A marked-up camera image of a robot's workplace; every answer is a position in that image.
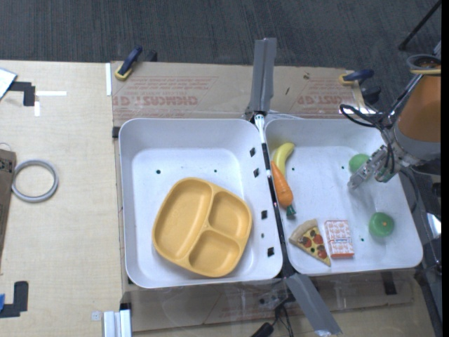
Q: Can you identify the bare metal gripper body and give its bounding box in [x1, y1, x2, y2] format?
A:
[368, 144, 405, 184]

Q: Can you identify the pizza slice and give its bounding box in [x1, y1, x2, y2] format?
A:
[288, 218, 333, 267]

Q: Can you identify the white paper sheet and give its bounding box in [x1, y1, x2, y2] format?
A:
[0, 67, 18, 100]

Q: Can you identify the orange and white carton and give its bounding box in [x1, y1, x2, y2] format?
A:
[323, 219, 356, 259]

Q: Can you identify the brown cardboard board red print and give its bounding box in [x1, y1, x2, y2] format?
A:
[110, 60, 415, 333]

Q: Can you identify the green round can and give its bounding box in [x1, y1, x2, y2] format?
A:
[368, 211, 395, 239]

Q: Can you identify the grey tape ring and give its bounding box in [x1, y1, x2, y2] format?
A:
[11, 159, 60, 204]

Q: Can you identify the yellow banana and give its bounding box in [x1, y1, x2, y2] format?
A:
[272, 142, 295, 181]

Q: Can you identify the yellow divided plate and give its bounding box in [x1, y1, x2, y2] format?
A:
[151, 177, 253, 279]

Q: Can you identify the white plastic tray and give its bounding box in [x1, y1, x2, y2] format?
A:
[118, 117, 284, 289]
[263, 117, 424, 277]

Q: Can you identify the orange carrot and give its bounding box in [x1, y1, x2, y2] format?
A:
[270, 160, 297, 218]

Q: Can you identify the green ball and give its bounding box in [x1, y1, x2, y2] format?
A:
[348, 153, 371, 175]

